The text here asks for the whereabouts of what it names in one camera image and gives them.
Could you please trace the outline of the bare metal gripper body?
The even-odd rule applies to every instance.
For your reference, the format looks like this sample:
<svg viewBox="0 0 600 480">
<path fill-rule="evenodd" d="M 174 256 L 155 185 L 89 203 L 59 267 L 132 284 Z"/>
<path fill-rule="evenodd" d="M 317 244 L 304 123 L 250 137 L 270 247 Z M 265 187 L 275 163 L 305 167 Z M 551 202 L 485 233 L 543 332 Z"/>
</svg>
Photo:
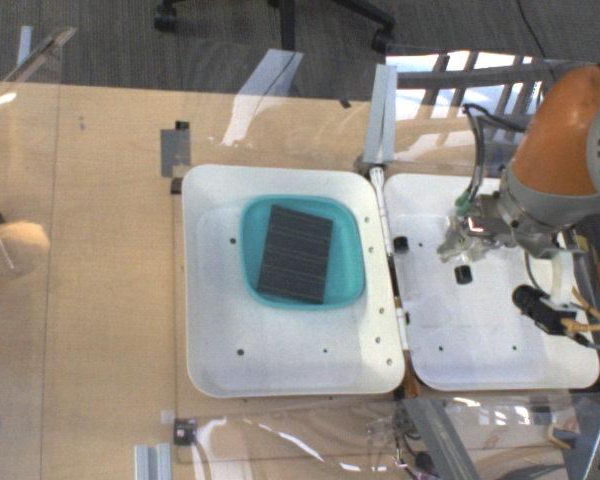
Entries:
<svg viewBox="0 0 600 480">
<path fill-rule="evenodd" d="M 556 229 L 537 221 L 504 193 L 469 193 L 456 200 L 449 228 L 469 240 L 483 240 L 488 250 L 520 248 L 534 258 L 556 254 Z"/>
</svg>

